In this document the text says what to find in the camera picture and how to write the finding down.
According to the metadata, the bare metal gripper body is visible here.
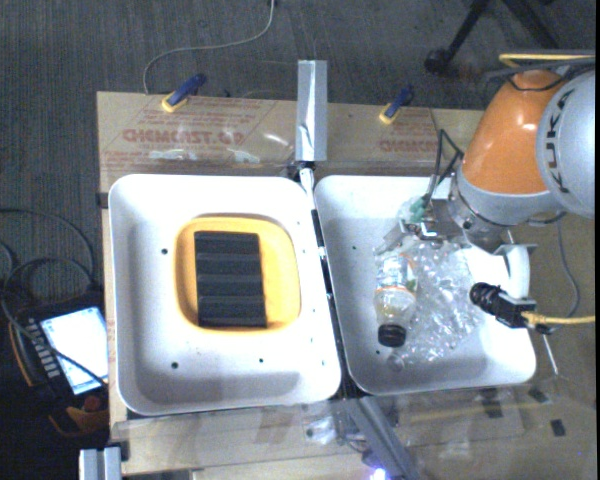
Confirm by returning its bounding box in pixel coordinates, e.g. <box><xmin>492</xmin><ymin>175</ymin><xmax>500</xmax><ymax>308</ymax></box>
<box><xmin>421</xmin><ymin>185</ymin><xmax>506</xmax><ymax>255</ymax></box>

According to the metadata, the crumpled clear plastic bottle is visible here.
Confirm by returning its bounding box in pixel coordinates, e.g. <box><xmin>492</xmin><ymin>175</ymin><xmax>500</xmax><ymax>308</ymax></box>
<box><xmin>403</xmin><ymin>241</ymin><xmax>485</xmax><ymax>365</ymax></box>

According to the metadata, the clear plastic bottle black cap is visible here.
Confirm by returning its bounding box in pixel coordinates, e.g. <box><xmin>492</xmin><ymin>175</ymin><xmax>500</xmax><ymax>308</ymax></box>
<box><xmin>372</xmin><ymin>251</ymin><xmax>420</xmax><ymax>348</ymax></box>

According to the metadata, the white plastic tray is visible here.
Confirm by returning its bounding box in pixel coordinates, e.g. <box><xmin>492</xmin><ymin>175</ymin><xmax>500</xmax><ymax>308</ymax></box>
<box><xmin>107</xmin><ymin>173</ymin><xmax>343</xmax><ymax>417</ymax></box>
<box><xmin>312</xmin><ymin>174</ymin><xmax>538</xmax><ymax>398</ymax></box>

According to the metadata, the black ribbed block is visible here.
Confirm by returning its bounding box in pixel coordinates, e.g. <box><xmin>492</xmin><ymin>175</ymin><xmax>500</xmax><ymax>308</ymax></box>
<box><xmin>193</xmin><ymin>230</ymin><xmax>270</xmax><ymax>330</ymax></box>

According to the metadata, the yellow plate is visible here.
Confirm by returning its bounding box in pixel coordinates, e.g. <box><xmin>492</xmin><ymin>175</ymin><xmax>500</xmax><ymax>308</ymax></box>
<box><xmin>174</xmin><ymin>214</ymin><xmax>302</xmax><ymax>335</ymax></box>

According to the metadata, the black office chair base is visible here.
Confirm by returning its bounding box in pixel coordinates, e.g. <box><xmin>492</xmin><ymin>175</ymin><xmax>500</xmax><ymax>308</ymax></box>
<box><xmin>365</xmin><ymin>0</ymin><xmax>597</xmax><ymax>77</ymax></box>

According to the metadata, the brown cardboard board red print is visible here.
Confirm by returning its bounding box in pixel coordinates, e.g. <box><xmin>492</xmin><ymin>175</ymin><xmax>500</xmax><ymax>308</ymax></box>
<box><xmin>95</xmin><ymin>91</ymin><xmax>597</xmax><ymax>475</ymax></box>

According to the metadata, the black cylinder on white bracket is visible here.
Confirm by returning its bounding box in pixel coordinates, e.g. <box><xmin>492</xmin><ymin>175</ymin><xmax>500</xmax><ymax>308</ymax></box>
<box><xmin>468</xmin><ymin>242</ymin><xmax>538</xmax><ymax>330</ymax></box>

